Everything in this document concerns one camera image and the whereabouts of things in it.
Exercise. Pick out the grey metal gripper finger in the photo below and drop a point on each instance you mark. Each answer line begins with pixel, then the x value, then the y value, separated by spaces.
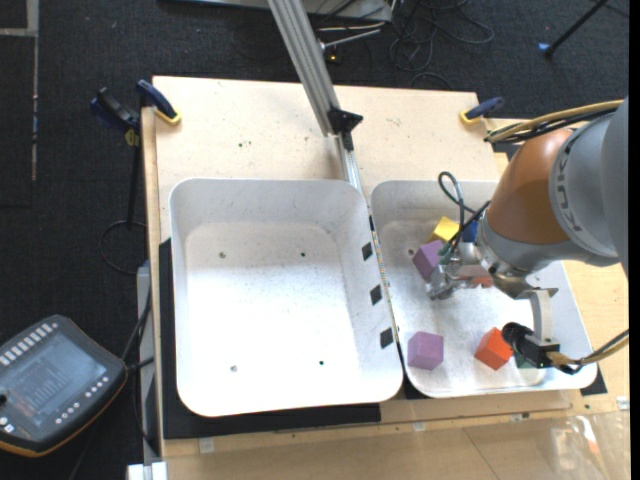
pixel 448 290
pixel 435 289

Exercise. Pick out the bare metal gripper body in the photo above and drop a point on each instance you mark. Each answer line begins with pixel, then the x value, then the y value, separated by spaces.
pixel 462 268

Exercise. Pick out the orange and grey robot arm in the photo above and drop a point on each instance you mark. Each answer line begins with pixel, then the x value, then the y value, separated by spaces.
pixel 575 188

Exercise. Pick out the orange cube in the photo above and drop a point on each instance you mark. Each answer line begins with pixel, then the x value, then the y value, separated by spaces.
pixel 492 349
pixel 484 282

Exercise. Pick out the white plastic tray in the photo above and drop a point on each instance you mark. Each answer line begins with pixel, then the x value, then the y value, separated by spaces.
pixel 460 318
pixel 280 308

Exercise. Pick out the purple cube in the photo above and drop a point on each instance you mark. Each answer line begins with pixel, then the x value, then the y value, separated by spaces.
pixel 427 259
pixel 425 350

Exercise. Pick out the blue cube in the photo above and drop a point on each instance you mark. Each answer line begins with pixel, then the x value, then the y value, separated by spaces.
pixel 470 231

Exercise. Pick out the yellow cube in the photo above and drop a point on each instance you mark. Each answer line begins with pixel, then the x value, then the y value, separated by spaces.
pixel 445 229

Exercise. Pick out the green cube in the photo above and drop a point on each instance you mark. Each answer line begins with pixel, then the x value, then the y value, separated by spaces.
pixel 521 361

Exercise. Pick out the pale wood board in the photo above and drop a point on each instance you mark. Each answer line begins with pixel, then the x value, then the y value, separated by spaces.
pixel 260 138

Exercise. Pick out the black cylinder on white bracket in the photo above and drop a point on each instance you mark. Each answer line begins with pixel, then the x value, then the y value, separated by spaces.
pixel 541 318

